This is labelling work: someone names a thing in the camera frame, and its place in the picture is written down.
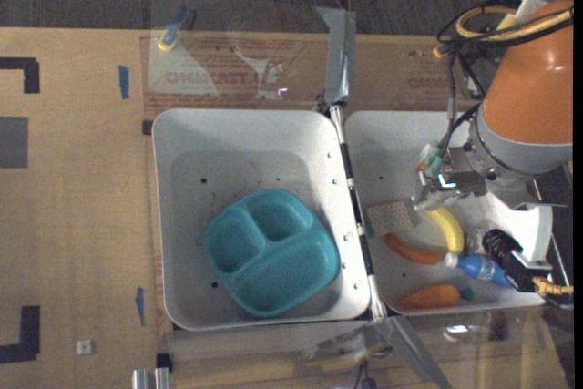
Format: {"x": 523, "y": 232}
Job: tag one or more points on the yellow banana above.
{"x": 451, "y": 228}

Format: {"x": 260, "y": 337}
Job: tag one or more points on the orange carrot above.
{"x": 432, "y": 297}

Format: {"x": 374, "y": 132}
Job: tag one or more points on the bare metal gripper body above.
{"x": 460, "y": 175}

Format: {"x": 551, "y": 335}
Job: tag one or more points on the black cylinder on white bracket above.
{"x": 505, "y": 252}

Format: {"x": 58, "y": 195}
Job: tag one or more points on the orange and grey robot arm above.
{"x": 533, "y": 95}

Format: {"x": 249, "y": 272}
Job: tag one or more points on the white plastic tray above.
{"x": 387, "y": 150}
{"x": 255, "y": 150}

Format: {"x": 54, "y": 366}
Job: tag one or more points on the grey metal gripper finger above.
{"x": 441, "y": 199}
{"x": 419, "y": 198}

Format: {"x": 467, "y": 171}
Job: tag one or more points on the small white square block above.
{"x": 84, "y": 347}

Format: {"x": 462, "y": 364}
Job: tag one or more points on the blue bottle white cap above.
{"x": 480, "y": 267}

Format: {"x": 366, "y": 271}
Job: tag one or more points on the orange sausage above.
{"x": 410, "y": 251}

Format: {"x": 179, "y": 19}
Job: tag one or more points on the teal divided plate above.
{"x": 273, "y": 259}

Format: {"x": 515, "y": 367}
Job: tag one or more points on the tan bread slice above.
{"x": 391, "y": 218}

